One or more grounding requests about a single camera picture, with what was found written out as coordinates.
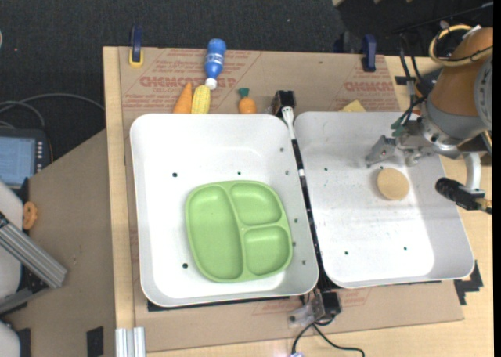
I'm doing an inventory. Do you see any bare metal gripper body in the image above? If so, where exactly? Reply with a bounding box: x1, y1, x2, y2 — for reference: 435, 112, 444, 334
394, 120, 466, 160

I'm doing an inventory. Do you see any tan round biscuit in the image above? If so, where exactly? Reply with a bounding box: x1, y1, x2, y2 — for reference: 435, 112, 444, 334
376, 167, 411, 201

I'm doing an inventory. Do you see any yellow cheese wedge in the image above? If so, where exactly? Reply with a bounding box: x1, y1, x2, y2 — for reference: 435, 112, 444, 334
337, 99, 367, 114

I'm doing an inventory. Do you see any white plastic tray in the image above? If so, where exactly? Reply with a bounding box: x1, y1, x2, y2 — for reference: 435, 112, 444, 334
292, 110, 476, 290
128, 112, 320, 308

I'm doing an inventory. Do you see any thin black and white rod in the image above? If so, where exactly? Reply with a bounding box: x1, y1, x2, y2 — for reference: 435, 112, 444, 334
281, 106, 326, 290

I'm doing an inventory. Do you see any brown cardboard board, red print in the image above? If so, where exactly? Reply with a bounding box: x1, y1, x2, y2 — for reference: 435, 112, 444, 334
117, 46, 477, 352

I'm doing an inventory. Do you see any orange carrot with green top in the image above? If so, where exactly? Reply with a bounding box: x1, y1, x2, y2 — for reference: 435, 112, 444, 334
237, 87, 258, 115

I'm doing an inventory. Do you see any green divided plate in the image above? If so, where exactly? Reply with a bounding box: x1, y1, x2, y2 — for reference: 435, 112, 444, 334
184, 179, 294, 283

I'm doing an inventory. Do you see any yellow corn cob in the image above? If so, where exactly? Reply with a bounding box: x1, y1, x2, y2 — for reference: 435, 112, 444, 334
190, 85, 212, 115

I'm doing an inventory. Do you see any blue bottle with white cap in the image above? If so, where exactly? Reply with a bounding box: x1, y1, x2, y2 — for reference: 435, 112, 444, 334
203, 38, 228, 91

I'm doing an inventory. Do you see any plain orange carrot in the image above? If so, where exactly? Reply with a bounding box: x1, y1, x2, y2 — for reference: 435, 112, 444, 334
172, 81, 194, 115

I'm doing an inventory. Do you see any orange pretzel toy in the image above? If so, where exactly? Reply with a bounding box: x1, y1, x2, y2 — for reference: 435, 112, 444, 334
22, 202, 39, 231

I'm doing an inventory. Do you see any black cylinder on white bracket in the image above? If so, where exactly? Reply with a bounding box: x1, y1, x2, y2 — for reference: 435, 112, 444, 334
434, 151, 488, 211

